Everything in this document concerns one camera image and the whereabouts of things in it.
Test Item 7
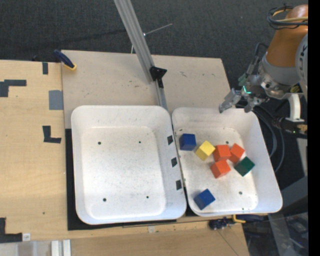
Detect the white plastic tray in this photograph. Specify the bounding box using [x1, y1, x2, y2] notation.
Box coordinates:
[171, 106, 284, 218]
[70, 104, 188, 226]

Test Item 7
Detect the blue cube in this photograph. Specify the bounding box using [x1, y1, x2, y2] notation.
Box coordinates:
[193, 188, 217, 211]
[178, 133, 197, 152]

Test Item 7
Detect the black cylinder on white bracket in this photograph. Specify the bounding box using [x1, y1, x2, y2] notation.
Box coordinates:
[272, 92, 309, 137]

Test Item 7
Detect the orange cube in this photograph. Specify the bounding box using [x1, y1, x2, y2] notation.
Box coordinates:
[212, 144, 232, 163]
[209, 159, 232, 180]
[228, 142, 246, 164]

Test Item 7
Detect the yellow cube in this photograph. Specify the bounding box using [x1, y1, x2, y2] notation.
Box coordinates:
[194, 140, 216, 162]

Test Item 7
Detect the pale wood board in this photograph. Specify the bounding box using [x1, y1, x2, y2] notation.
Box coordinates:
[60, 49, 243, 229]

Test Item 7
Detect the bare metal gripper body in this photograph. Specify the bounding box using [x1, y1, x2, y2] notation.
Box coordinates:
[239, 71, 291, 101]

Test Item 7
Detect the green cube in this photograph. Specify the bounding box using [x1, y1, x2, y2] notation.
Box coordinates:
[233, 156, 256, 178]

